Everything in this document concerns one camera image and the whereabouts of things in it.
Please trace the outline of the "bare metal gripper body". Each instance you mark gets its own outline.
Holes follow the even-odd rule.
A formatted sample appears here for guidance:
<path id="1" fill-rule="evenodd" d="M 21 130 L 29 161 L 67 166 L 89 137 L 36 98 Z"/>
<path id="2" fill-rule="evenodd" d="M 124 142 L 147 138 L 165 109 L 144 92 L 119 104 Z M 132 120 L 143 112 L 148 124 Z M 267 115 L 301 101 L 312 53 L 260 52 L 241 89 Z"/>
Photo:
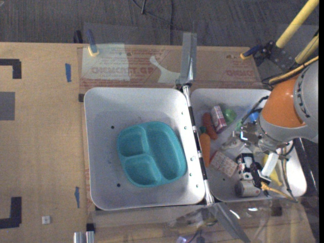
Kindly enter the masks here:
<path id="1" fill-rule="evenodd" d="M 259 124 L 254 121 L 242 125 L 239 138 L 244 143 L 259 146 L 263 142 L 263 133 Z"/>

